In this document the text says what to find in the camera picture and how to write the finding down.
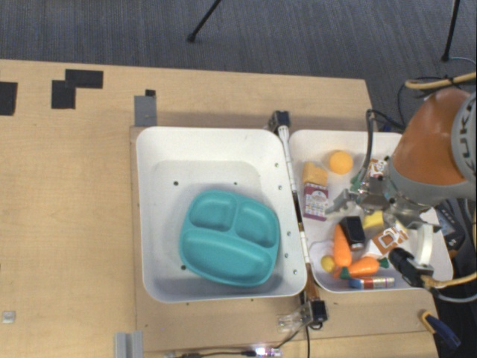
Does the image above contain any black block with thin wires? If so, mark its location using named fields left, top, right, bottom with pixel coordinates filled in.
left=271, top=110, right=291, bottom=128
left=310, top=300, right=330, bottom=330

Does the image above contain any yellow cheese wedge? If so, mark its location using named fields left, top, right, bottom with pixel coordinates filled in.
left=302, top=161, right=329, bottom=187

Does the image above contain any black cylinder on white bracket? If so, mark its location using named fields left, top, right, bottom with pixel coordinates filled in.
left=388, top=222, right=436, bottom=288

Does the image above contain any thin black and white rod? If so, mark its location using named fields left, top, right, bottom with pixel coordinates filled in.
left=277, top=124, right=312, bottom=300

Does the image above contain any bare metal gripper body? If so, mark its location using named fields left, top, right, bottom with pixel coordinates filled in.
left=356, top=178, right=443, bottom=232

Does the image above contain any white plastic tray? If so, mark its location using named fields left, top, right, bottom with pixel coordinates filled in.
left=288, top=129, right=455, bottom=294
left=135, top=125, right=309, bottom=305

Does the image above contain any teal divided plate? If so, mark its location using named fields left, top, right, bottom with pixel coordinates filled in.
left=178, top=189, right=282, bottom=289

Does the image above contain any pink and white carton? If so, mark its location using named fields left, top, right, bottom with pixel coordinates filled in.
left=302, top=183, right=330, bottom=222

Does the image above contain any black tripod leg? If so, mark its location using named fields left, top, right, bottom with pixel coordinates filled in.
left=440, top=0, right=468, bottom=63
left=186, top=0, right=239, bottom=44

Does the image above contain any white carton with orange print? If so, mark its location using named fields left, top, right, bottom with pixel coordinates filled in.
left=366, top=157, right=389, bottom=181

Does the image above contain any tube with blue cap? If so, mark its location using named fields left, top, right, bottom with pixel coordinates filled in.
left=347, top=276, right=396, bottom=290

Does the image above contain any yellow block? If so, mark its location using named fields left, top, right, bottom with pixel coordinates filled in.
left=362, top=210, right=385, bottom=235

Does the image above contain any black box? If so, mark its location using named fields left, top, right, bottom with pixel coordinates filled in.
left=339, top=216, right=367, bottom=252

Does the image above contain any orange carrot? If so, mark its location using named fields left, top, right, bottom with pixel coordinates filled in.
left=338, top=256, right=390, bottom=280
left=332, top=223, right=353, bottom=269

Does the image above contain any white and brown carton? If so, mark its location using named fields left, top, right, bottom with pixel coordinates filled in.
left=366, top=224, right=410, bottom=261

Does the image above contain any orange ball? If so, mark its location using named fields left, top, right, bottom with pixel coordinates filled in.
left=329, top=150, right=354, bottom=175

